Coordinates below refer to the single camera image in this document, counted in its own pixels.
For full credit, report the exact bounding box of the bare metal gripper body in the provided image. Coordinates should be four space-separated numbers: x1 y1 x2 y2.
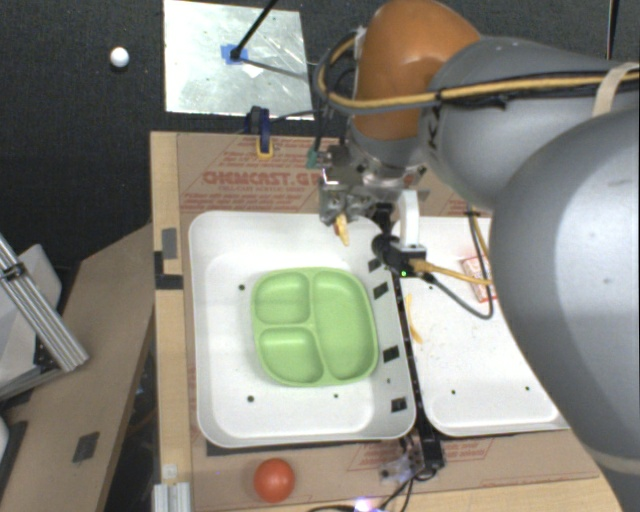
321 143 430 202

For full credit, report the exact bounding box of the brown cardboard board red print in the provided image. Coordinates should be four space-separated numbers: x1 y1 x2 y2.
174 131 603 502

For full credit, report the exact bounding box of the green divided plate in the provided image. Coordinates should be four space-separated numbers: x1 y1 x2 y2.
250 267 380 389

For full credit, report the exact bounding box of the red and white carton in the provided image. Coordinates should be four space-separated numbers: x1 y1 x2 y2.
459 254 499 304

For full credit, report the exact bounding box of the white plastic tray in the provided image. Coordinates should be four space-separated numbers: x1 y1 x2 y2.
392 214 572 439
188 209 418 449

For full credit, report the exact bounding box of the red-orange ball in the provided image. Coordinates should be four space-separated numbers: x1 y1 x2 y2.
252 457 297 504

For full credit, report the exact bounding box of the black cylinder on white bracket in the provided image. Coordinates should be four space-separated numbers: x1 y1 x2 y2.
370 189 429 279

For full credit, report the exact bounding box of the black block with thin wires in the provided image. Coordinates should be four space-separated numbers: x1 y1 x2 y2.
418 432 446 472

